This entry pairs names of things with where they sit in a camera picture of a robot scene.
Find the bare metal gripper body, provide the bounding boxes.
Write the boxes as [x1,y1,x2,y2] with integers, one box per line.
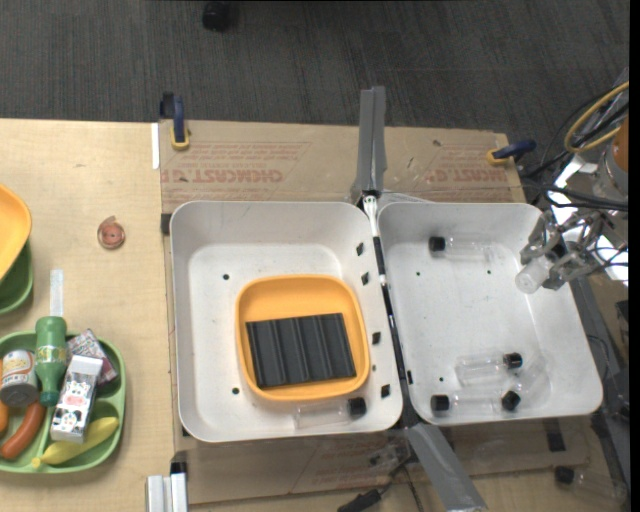
[559,200,630,271]

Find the clear plastic bottle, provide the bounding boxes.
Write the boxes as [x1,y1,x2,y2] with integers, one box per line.
[500,368,547,413]
[430,392,503,417]
[294,396,369,430]
[428,234,497,262]
[455,351,524,387]
[514,254,552,295]

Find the white plastic tray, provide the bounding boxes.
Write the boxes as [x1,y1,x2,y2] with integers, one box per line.
[168,200,405,444]
[375,201,605,428]

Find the thin black and white rod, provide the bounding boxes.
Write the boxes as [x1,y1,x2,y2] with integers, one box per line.
[361,195,415,401]

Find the brown cardboard board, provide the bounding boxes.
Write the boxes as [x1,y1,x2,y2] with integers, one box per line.
[158,118,592,506]

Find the orange square bowl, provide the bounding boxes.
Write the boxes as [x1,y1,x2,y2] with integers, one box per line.
[234,274,373,403]

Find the black ribbed block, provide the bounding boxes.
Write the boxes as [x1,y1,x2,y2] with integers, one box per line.
[244,312,359,390]

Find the pink round biscuit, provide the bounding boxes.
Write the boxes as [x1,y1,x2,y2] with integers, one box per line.
[96,215,127,250]

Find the green divided plate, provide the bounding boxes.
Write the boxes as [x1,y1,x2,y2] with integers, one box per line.
[0,330,127,474]

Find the yellow banana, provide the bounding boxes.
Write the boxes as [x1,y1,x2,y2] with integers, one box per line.
[31,415,121,467]

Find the white cow print carton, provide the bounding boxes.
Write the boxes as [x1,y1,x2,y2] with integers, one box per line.
[49,354,104,445]

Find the green bottle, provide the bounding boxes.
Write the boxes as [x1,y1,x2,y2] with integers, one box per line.
[33,315,68,408]

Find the orange plate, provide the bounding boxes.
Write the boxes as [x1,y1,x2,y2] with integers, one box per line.
[0,183,33,282]

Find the small can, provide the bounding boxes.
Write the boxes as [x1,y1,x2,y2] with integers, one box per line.
[0,348,41,408]

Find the brown sausage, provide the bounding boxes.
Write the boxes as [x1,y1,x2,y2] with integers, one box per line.
[0,400,48,461]

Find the black block with thin wires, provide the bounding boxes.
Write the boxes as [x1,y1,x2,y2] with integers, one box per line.
[337,488,384,512]

